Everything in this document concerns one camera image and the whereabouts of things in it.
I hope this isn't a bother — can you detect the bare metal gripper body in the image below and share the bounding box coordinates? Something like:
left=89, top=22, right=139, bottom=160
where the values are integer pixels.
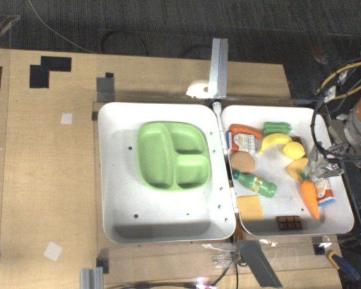
left=327, top=119, right=361, bottom=169

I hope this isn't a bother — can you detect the yellow potato wedge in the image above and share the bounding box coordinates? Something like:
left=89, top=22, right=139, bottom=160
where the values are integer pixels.
left=286, top=157, right=310, bottom=182

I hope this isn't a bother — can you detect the yellow lemon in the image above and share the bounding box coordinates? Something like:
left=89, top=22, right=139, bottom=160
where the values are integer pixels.
left=282, top=141, right=306, bottom=160

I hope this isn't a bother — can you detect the white and red packet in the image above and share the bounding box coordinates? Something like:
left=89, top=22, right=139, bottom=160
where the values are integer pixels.
left=313, top=176, right=336, bottom=207

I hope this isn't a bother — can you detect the orange carrot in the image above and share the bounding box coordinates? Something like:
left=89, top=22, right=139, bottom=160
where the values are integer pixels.
left=300, top=173, right=321, bottom=221

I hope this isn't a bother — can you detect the yellow banana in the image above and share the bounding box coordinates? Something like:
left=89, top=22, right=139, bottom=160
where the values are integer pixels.
left=257, top=133, right=294, bottom=155

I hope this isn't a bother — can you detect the green beans bundle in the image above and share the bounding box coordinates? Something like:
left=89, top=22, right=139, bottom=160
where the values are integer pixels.
left=262, top=121, right=292, bottom=137

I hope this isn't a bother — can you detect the white plastic tray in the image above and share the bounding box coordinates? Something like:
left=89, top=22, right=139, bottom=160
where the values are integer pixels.
left=97, top=102, right=237, bottom=245
left=221, top=105, right=356, bottom=238

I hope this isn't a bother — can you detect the green bottle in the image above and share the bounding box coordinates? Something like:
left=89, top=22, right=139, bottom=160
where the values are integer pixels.
left=232, top=169, right=278, bottom=199

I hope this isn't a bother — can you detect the brown chocolate bar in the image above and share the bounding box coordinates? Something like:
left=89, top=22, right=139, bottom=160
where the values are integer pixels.
left=276, top=215, right=304, bottom=231

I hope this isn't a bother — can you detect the round brown biscuit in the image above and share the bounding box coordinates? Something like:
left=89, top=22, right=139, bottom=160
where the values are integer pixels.
left=230, top=151, right=256, bottom=174

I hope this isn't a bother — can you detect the white red blue carton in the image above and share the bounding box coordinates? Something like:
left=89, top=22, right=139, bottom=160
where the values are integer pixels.
left=226, top=131, right=258, bottom=155

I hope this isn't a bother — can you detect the orange sausage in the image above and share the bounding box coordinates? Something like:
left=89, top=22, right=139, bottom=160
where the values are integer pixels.
left=229, top=123, right=264, bottom=140

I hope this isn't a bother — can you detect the yellow cheese slice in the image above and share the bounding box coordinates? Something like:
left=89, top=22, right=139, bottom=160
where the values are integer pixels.
left=236, top=194, right=265, bottom=222

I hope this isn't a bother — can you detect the green divided plate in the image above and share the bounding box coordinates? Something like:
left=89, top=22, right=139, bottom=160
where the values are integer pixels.
left=136, top=121, right=212, bottom=191

